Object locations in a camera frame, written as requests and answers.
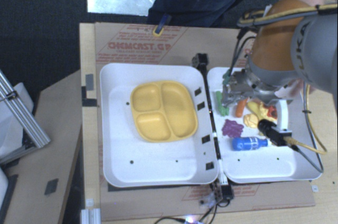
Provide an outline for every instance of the yellow divided plate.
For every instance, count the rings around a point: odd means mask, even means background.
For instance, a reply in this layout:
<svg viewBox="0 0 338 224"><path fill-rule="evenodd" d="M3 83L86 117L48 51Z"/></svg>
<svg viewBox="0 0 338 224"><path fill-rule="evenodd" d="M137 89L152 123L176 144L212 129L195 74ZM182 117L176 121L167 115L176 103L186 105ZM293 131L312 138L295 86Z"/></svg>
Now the yellow divided plate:
<svg viewBox="0 0 338 224"><path fill-rule="evenodd" d="M178 141L197 130L194 104L186 87L179 82L139 85L133 90L130 103L137 131L147 141Z"/></svg>

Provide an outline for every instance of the blue toy bottle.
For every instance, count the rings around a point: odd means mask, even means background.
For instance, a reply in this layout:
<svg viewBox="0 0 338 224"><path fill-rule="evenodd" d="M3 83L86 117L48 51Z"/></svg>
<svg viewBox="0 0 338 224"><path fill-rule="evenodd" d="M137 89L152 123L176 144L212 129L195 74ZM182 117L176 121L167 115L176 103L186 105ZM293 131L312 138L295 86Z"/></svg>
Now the blue toy bottle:
<svg viewBox="0 0 338 224"><path fill-rule="evenodd" d="M232 140L232 148L235 151L256 150L266 146L268 146L268 140L257 137L236 137Z"/></svg>

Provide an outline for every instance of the table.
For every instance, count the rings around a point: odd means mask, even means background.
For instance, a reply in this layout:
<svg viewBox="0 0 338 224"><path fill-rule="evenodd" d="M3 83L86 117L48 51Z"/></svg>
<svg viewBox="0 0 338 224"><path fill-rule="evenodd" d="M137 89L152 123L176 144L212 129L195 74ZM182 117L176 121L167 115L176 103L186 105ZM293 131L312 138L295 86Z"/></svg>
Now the table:
<svg viewBox="0 0 338 224"><path fill-rule="evenodd" d="M35 118L51 143L5 170L7 176L18 176L5 218L8 224L63 221L81 143L79 71L41 92Z"/></svg>

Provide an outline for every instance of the wire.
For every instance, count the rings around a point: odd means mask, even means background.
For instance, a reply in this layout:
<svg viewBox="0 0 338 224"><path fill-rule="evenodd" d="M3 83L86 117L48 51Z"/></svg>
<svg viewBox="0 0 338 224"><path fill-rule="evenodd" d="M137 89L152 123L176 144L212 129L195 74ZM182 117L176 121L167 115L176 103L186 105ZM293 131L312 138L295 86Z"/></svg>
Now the wire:
<svg viewBox="0 0 338 224"><path fill-rule="evenodd" d="M239 27L262 26L262 25L267 25L267 24L277 22L277 21L315 15L320 12L328 12L331 10L337 11L337 4L303 7L303 8L284 11L284 12L273 14L273 15L268 15L268 16L258 17L258 18L251 18L251 19L247 19L248 14L246 14L243 18L239 19L239 21L237 22L237 25Z"/></svg>
<svg viewBox="0 0 338 224"><path fill-rule="evenodd" d="M226 202L225 205L223 205L223 206L220 205L223 201L224 201L224 199L221 200L221 201L219 201L219 202L218 202L215 206L213 206L212 208L210 208L210 209L208 210L208 212L206 212L206 213L200 218L199 222L202 222L202 221L210 214L210 212L214 209L213 216L212 216L212 218L211 218L211 220L210 220L210 222L209 222L209 224L211 224L211 223L214 221L214 219L215 219L215 216L216 216L216 213L217 213L217 207L225 208L225 207L227 207L227 206L230 204L230 200L227 200L227 202Z"/></svg>
<svg viewBox="0 0 338 224"><path fill-rule="evenodd" d="M308 128L308 131L310 132L310 134L312 134L316 141L319 143L319 145L321 146L321 148L323 149L318 150L316 148L313 148L311 146L308 146L307 144L301 143L299 141L297 141L296 139L292 138L292 137L285 137L284 140L289 144L289 145L298 145L301 147L304 147L306 149L309 149L317 154L326 154L327 153L327 149L325 148L325 146L323 145L323 143L320 141L320 139L318 138L317 134L314 131L312 122L310 120L309 114L311 113L311 111L308 110L308 96L309 96L309 92L310 92L310 85L304 83L304 88L303 88L303 94L304 94L304 114L305 114L305 120L306 120L306 125Z"/></svg>
<svg viewBox="0 0 338 224"><path fill-rule="evenodd" d="M183 218L162 217L162 218L159 218L154 224L158 224L159 222L161 222L164 219L171 219L171 220L175 220L179 223L185 223L185 219L183 219Z"/></svg>
<svg viewBox="0 0 338 224"><path fill-rule="evenodd" d="M244 32L241 30L237 36L237 43L236 43L236 46L234 47L234 51L233 51L233 56L232 56L232 61L231 61L231 65L230 65L230 68L229 68L229 71L228 71L228 76L231 76L232 74L232 71L233 71L233 68L234 68L234 65L236 64L241 52L242 52L242 49L243 47L245 46L245 44L248 42L248 40L250 39L255 39L256 37L255 36L249 36L247 37L241 44L240 48L238 49L238 46L239 46L239 43L241 41L241 39L244 37L244 35L248 32L248 30L245 30Z"/></svg>
<svg viewBox="0 0 338 224"><path fill-rule="evenodd" d="M262 9L251 9L243 14L243 19L248 20L248 19L255 19L258 17L263 17L265 13L265 10Z"/></svg>
<svg viewBox="0 0 338 224"><path fill-rule="evenodd" d="M324 172L324 168L321 164L321 167L319 168L306 154L304 154L301 149L299 149L296 145L290 146L292 150L294 150L297 153L300 153L316 170L318 170L320 173Z"/></svg>

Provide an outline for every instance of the orange toy carrot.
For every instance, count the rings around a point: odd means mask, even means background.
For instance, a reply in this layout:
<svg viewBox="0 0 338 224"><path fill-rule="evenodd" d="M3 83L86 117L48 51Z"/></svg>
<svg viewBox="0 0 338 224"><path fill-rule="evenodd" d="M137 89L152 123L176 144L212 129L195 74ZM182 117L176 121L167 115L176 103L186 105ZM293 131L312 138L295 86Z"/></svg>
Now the orange toy carrot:
<svg viewBox="0 0 338 224"><path fill-rule="evenodd" d="M245 105L247 104L247 101L248 101L248 98L238 101L236 113L235 113L235 116L237 118L241 118L243 116L243 111L244 111Z"/></svg>

